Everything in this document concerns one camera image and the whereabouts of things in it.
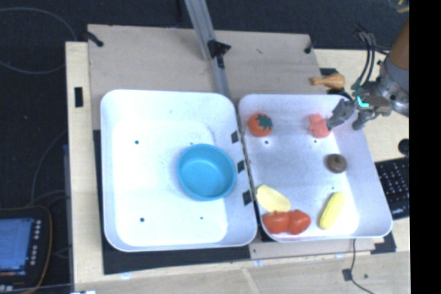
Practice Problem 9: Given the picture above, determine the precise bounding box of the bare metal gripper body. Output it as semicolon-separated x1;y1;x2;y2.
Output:
352;77;410;117

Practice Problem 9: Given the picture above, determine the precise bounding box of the pink toy food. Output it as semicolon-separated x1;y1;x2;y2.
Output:
307;114;331;139

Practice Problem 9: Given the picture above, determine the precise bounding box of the brown chicken drumstick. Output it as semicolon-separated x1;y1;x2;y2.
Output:
309;72;347;89

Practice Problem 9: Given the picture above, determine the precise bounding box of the brown doughnut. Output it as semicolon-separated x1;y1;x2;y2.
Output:
325;154;348;175

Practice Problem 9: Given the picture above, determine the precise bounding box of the white plastic tray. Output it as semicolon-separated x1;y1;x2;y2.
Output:
236;94;394;244
99;89;259;253

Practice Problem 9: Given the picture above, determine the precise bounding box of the black keyboard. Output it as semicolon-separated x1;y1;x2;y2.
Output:
374;157;410;221

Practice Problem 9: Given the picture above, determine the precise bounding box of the orange tomato with green top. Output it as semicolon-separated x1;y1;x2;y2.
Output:
247;112;274;138

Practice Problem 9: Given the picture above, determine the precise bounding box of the yellow corn cob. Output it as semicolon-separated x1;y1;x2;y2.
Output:
318;191;346;231

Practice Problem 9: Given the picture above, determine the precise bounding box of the yellow banana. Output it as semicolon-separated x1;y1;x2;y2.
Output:
256;184;292;213

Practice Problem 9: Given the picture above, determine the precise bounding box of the red pepper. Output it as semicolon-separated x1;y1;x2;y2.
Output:
287;209;312;236

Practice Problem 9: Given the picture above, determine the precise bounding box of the blue bowl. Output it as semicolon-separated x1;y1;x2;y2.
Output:
176;143;238;202

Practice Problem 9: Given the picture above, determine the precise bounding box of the pale wood board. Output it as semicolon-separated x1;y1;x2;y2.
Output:
86;23;385;261

